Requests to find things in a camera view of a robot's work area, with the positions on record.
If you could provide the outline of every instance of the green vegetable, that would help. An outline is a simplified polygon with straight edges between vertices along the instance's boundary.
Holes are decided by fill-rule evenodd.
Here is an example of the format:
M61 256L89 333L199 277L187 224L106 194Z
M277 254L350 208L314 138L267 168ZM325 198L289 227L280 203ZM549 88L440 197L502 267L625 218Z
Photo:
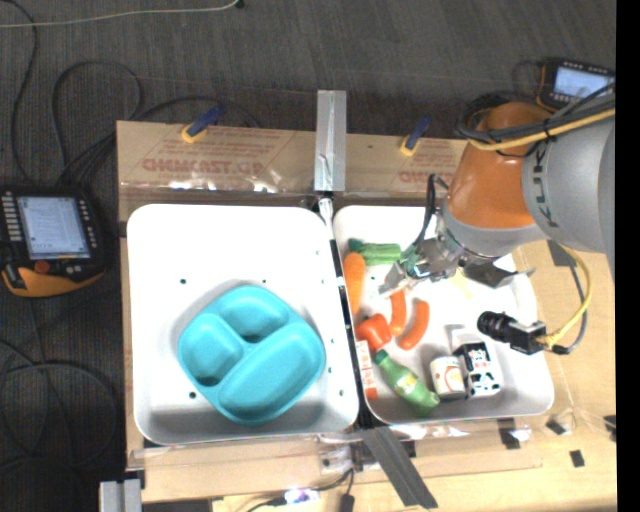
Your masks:
M371 244L356 238L350 238L348 243L349 250L359 253L368 267L392 264L402 255L399 244Z

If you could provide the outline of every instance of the green bottle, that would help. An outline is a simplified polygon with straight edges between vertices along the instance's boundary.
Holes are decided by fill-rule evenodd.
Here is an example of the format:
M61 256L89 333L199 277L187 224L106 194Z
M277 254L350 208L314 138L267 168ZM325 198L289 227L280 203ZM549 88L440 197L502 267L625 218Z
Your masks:
M373 361L380 367L384 379L396 394L404 398L419 418L429 416L440 403L440 397L431 391L411 369L396 363L386 350L379 350Z

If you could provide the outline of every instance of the table surface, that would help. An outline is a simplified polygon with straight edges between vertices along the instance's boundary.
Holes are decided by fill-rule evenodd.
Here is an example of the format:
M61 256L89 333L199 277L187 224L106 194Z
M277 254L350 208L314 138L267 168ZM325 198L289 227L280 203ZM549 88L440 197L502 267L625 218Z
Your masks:
M135 426L132 404L132 359L129 318L126 239L121 241L127 451L129 467L145 469L143 502L218 498L214 511L242 512L273 497L287 487L287 481L331 481L322 477L312 443L283 440L269 444L263 457L251 447L221 447L212 462L212 447L175 450L145 450ZM589 267L594 290L589 323L580 346L569 356L546 355L556 386L552 413L569 418L567 432L557 435L546 428L532 429L532 439L519 450L464 444L420 455L420 474L443 511L609 511L617 510L617 444L611 438L605 416L616 414L615 386L615 288L606 257L579 253ZM531 280L539 304L540 319L554 329L576 310L577 292L567 267L553 264L546 242L527 244L516 258L519 268L535 267ZM567 334L575 336L577 327ZM249 450L253 460L243 460ZM132 454L143 454L136 459ZM576 464L572 454L581 456ZM295 510L338 509L346 483L321 493L316 502L301 503ZM392 512L403 507L384 474L379 470L356 473L351 494L355 511Z

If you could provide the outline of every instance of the white cable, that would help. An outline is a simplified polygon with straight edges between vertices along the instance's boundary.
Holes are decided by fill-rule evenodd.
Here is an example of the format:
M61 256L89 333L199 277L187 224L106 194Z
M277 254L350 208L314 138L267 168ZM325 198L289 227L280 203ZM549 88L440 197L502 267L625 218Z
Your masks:
M80 18L77 20L67 21L40 21L35 23L18 23L15 25L0 25L0 28L23 28L23 27L55 27L62 25L76 25L79 23L91 23L94 21L104 21L113 18L125 18L128 16L137 16L139 14L190 14L190 13L202 13L202 12L218 12L225 11L234 7L240 0L233 0L233 2L223 5L221 7L202 7L199 9L164 9L164 10L149 10L149 11L129 11L119 12L115 14L105 14L104 16L96 16L94 18Z

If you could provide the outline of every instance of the blue plate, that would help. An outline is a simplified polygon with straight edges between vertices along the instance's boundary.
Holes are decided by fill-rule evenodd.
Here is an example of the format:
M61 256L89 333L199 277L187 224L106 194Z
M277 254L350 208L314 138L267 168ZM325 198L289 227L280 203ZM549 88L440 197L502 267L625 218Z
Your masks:
M259 286L239 286L206 306L182 331L178 360L198 391L230 420L267 423L320 376L325 351L316 331Z

